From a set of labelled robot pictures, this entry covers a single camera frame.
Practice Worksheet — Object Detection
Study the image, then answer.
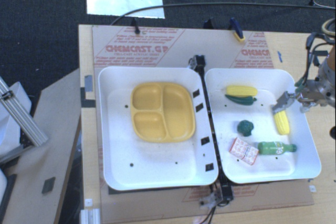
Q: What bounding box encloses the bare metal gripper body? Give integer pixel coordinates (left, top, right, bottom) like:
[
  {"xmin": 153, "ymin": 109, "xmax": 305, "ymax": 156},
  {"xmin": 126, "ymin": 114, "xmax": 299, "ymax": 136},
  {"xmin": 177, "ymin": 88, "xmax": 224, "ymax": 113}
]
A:
[{"xmin": 295, "ymin": 78, "xmax": 336, "ymax": 113}]

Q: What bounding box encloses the yellow corn cob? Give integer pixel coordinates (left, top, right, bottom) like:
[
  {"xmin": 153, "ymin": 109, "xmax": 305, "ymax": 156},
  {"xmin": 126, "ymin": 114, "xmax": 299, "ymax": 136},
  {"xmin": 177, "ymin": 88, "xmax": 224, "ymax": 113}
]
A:
[
  {"xmin": 225, "ymin": 84, "xmax": 259, "ymax": 99},
  {"xmin": 273, "ymin": 109, "xmax": 291, "ymax": 136}
]

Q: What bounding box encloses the white plastic tray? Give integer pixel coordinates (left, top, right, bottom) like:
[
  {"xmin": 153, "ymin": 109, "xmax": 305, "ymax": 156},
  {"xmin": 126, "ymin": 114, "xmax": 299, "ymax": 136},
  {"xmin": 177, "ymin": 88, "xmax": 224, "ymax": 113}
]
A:
[
  {"xmin": 204, "ymin": 68, "xmax": 322, "ymax": 185},
  {"xmin": 98, "ymin": 66, "xmax": 219, "ymax": 191}
]

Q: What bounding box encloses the green chili pepper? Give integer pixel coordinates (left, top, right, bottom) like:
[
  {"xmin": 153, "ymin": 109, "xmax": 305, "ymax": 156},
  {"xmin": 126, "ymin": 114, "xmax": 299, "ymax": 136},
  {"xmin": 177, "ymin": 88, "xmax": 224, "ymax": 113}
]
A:
[{"xmin": 224, "ymin": 93, "xmax": 258, "ymax": 106}]

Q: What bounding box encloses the green broccoli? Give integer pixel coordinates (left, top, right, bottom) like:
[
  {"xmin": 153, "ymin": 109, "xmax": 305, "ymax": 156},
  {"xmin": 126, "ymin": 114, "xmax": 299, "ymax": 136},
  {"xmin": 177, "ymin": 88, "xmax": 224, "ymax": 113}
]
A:
[{"xmin": 237, "ymin": 120, "xmax": 255, "ymax": 137}]

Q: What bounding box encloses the green plastic bottle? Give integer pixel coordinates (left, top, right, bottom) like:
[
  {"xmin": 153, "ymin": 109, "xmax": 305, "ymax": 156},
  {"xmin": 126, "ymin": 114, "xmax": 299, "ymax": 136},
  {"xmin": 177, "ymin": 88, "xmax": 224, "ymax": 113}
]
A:
[{"xmin": 257, "ymin": 141, "xmax": 298, "ymax": 156}]

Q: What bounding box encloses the orange and white carton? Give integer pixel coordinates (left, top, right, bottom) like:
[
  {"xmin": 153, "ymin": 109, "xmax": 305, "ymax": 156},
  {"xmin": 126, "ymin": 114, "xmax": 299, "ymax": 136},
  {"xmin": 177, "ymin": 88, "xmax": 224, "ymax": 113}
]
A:
[{"xmin": 228, "ymin": 137, "xmax": 259, "ymax": 166}]

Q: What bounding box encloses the thin black rod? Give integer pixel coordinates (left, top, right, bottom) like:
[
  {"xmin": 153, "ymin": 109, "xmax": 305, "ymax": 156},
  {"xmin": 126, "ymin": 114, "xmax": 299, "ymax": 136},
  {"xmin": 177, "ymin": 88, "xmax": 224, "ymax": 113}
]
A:
[{"xmin": 198, "ymin": 68, "xmax": 228, "ymax": 187}]

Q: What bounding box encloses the brown cardboard board red print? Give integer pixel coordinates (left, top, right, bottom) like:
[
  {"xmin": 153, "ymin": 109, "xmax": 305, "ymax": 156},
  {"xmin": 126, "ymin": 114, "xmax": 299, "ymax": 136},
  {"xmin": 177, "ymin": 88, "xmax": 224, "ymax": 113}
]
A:
[{"xmin": 91, "ymin": 25, "xmax": 315, "ymax": 224}]

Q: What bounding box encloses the yellow divided plate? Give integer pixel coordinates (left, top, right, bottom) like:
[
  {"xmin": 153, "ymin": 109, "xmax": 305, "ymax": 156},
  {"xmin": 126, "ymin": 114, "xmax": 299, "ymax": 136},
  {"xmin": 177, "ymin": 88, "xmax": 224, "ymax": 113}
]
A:
[{"xmin": 130, "ymin": 82, "xmax": 196, "ymax": 144}]

